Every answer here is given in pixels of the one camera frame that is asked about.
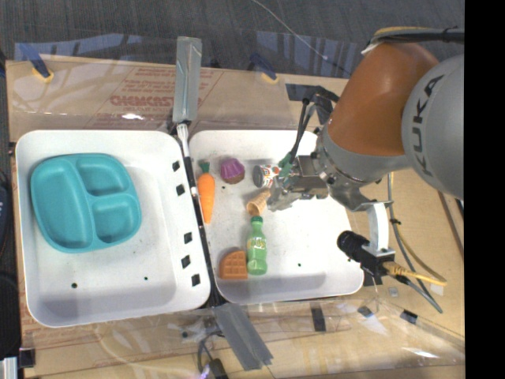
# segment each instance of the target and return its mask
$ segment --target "gray carpet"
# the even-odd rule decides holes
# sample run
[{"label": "gray carpet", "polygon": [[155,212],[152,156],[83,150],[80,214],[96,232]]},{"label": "gray carpet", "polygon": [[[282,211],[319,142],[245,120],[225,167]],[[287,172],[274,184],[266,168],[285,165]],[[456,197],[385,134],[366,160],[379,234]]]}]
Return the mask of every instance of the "gray carpet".
[{"label": "gray carpet", "polygon": [[[19,42],[53,43],[110,33],[160,40],[193,36],[203,40],[203,66],[247,69],[249,55],[259,49],[258,35],[274,36],[284,49],[295,32],[318,49],[331,47],[334,65],[327,70],[313,53],[311,63],[303,65],[293,60],[292,52],[279,55],[264,49],[262,54],[279,72],[329,71],[324,75],[348,77],[372,34],[391,26],[464,28],[465,0],[0,0],[0,48],[9,59],[15,58]],[[439,60],[464,50],[450,43],[425,46]],[[108,52],[118,57],[130,53]],[[167,52],[150,59],[173,58]],[[7,125],[5,79],[0,79],[0,169],[9,174]],[[0,359],[15,355],[20,346],[17,293],[11,284],[16,276],[12,239],[1,257]]]}]

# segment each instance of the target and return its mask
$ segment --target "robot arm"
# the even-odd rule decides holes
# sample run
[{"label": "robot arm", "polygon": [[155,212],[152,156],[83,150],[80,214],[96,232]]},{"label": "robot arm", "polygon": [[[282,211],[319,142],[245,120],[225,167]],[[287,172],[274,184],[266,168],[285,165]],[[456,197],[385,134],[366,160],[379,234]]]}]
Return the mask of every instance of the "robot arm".
[{"label": "robot arm", "polygon": [[[417,40],[433,38],[429,32],[420,36],[417,29],[412,33]],[[314,194],[325,197],[315,176],[350,211],[365,210],[370,200],[360,188],[407,167],[463,200],[463,55],[439,63],[398,33],[378,34],[386,34],[386,42],[372,40],[379,44],[347,83],[315,151],[294,158],[290,174],[276,178],[270,210],[289,208]],[[447,37],[447,32],[437,35]],[[456,42],[463,36],[452,34]]]}]

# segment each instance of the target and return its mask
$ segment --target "toy bottle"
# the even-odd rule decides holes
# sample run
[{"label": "toy bottle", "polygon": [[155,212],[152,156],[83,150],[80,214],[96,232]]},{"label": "toy bottle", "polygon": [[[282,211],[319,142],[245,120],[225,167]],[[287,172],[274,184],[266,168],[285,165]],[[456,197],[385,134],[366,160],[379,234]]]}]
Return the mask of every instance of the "toy bottle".
[{"label": "toy bottle", "polygon": [[247,238],[247,272],[263,275],[267,272],[267,239],[262,231],[263,218],[251,218],[251,233]]}]

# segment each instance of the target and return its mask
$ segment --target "waffle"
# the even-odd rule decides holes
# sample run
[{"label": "waffle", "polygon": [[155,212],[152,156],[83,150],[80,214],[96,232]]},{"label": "waffle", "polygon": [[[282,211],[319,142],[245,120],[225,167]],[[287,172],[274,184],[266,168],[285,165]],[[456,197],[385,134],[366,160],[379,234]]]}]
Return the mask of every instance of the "waffle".
[{"label": "waffle", "polygon": [[219,262],[219,278],[223,280],[247,280],[245,251],[228,253]]}]

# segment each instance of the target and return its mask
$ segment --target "orange carrot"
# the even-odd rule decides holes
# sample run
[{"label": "orange carrot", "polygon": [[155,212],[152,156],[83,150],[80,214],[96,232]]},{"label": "orange carrot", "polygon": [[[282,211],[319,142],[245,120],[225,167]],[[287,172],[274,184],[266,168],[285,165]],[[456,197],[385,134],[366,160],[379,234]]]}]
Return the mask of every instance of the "orange carrot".
[{"label": "orange carrot", "polygon": [[200,206],[204,214],[204,222],[210,223],[212,218],[212,209],[214,208],[215,180],[209,173],[211,164],[208,161],[200,162],[203,171],[198,178],[196,186],[200,195]]}]

